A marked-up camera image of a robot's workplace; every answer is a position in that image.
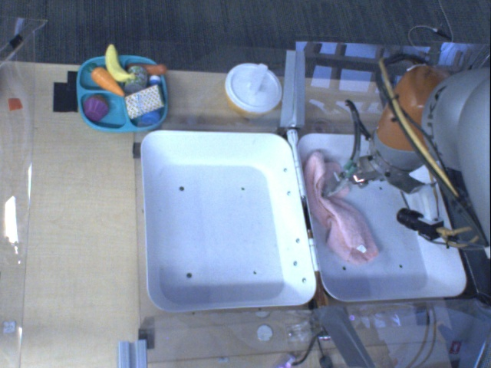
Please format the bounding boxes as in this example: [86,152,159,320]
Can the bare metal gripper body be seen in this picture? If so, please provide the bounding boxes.
[346,153,424,196]

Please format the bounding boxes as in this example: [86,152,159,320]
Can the pink towel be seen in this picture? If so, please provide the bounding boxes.
[302,149,381,266]

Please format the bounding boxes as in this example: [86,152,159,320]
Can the white plastic tray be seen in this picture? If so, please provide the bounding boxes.
[140,130,318,314]
[297,132,468,303]

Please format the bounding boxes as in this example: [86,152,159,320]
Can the yellow cup with white lid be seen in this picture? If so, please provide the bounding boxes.
[224,62,283,120]

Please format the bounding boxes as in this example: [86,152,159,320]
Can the clear plastic bottle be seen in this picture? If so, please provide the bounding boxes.
[286,317,327,345]

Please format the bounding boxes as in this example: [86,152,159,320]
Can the pale wood board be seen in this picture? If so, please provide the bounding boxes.
[133,67,480,368]

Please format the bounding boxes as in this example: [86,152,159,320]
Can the small blue bottle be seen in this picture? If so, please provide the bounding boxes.
[137,110,162,127]

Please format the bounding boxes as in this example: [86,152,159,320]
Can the patterned white and yellow packet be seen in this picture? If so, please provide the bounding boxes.
[124,84,166,120]

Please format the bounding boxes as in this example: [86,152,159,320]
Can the small grey can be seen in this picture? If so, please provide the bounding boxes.
[124,64,150,95]

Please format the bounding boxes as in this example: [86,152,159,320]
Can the blue divided plate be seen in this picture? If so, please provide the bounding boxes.
[76,54,170,133]

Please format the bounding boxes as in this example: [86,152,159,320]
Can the yellow banana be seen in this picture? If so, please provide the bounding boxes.
[104,44,136,84]

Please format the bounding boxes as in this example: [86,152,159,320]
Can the orange carrot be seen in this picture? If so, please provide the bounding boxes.
[90,66,126,97]

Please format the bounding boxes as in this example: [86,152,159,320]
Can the black cylinder on white bracket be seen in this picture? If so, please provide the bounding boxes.
[396,188,447,242]

